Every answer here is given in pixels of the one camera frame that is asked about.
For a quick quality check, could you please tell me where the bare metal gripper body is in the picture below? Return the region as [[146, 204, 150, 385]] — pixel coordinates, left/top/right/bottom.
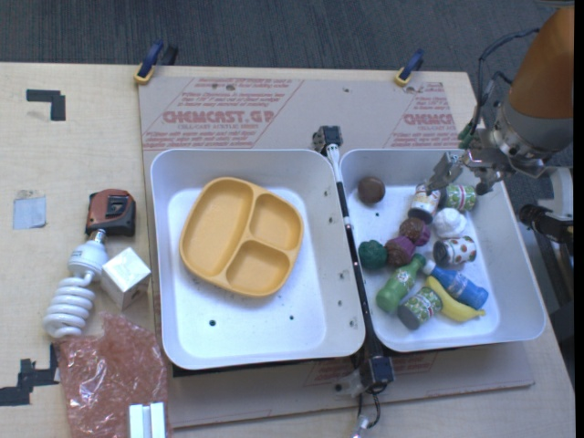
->
[[461, 128, 548, 183]]

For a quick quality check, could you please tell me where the green can red band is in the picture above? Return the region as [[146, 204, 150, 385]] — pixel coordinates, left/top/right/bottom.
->
[[439, 183, 479, 213]]

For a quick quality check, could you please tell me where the white can yellow print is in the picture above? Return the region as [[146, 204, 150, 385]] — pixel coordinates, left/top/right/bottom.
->
[[406, 182, 443, 224]]

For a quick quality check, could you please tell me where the white lumpy toy food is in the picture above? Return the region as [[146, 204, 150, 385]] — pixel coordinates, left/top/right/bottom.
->
[[432, 207, 469, 240]]

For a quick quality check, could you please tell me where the brown and purple cupcake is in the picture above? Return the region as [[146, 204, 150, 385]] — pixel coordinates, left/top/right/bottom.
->
[[398, 216, 433, 247], [383, 235, 418, 267]]

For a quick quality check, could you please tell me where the brown round biscuit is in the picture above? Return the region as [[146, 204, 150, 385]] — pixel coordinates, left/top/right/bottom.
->
[[357, 175, 387, 206]]

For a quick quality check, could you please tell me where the blue bottle white cap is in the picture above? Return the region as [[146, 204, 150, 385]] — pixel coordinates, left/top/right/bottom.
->
[[421, 259, 490, 311]]

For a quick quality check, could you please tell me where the thin black and white rod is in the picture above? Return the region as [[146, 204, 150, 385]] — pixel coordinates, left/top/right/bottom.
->
[[325, 143, 390, 360]]

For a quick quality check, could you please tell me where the green broccoli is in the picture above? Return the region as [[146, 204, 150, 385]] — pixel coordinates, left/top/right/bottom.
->
[[357, 239, 390, 272]]

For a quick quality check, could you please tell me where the green bottle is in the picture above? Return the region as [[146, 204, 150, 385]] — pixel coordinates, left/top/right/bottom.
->
[[375, 253, 428, 315]]

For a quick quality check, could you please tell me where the white plastic tray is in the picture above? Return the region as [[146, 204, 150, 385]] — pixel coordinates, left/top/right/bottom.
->
[[339, 148, 548, 354], [150, 148, 367, 371]]

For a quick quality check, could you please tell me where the yellow banana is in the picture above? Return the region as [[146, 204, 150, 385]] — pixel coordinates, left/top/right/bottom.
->
[[424, 275, 487, 324]]

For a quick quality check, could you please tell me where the green can grey lid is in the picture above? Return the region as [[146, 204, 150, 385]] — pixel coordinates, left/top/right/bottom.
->
[[396, 286, 444, 331]]

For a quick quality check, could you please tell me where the brown cardboard board red print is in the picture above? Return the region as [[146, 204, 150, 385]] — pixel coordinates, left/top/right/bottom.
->
[[138, 76, 536, 430]]

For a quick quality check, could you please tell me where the yellow divided plate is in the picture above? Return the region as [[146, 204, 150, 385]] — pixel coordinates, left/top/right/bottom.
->
[[178, 176, 306, 299]]

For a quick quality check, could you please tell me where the orange and black tape measure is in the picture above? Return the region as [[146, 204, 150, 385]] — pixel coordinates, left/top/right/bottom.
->
[[84, 188, 138, 238]]

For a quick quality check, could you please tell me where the silver metal cube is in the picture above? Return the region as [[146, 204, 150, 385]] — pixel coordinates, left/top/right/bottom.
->
[[99, 245, 152, 311]]

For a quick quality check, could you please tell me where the white rectangular block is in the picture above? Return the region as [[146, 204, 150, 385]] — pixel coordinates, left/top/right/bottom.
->
[[128, 401, 167, 438]]

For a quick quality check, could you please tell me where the pink bubble wrap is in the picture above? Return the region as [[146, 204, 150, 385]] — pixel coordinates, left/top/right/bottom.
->
[[53, 311, 172, 438]]

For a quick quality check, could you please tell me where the white spiral light bulb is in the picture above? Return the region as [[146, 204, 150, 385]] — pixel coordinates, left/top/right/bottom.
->
[[41, 228, 110, 339]]

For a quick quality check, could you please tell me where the black cylinder on white bracket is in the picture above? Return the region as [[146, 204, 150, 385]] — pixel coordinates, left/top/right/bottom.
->
[[518, 166, 575, 245]]

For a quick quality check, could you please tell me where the black block with thin wires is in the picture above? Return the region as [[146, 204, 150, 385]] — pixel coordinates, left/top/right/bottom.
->
[[312, 125, 344, 154], [359, 355, 396, 394]]

